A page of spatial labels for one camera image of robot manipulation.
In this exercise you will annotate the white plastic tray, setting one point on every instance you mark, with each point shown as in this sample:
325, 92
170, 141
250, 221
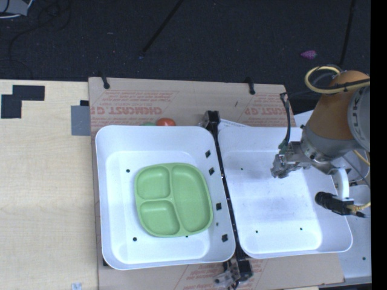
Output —
278, 210
121, 222

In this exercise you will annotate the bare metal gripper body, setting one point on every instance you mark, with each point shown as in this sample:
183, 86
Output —
302, 157

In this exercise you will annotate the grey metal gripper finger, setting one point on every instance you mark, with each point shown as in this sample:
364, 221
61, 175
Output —
288, 170
276, 167

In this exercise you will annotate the thin black rod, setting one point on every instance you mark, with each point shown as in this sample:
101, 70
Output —
225, 186

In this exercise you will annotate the green divided plate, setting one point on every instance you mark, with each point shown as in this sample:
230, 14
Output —
173, 199

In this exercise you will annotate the purple toy grapes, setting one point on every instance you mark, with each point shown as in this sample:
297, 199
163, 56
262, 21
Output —
308, 54

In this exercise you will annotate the red toy tomato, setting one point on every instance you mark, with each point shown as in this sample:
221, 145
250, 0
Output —
165, 121

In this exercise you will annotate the brown cardboard board red print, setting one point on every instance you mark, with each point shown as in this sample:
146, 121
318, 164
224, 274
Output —
187, 101

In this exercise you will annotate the black cylinder on white bracket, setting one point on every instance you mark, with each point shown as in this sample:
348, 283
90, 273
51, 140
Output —
331, 202

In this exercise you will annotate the green toy vegetable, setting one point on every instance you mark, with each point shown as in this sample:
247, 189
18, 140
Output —
147, 124

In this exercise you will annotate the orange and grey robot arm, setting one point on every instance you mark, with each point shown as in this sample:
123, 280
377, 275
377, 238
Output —
332, 116

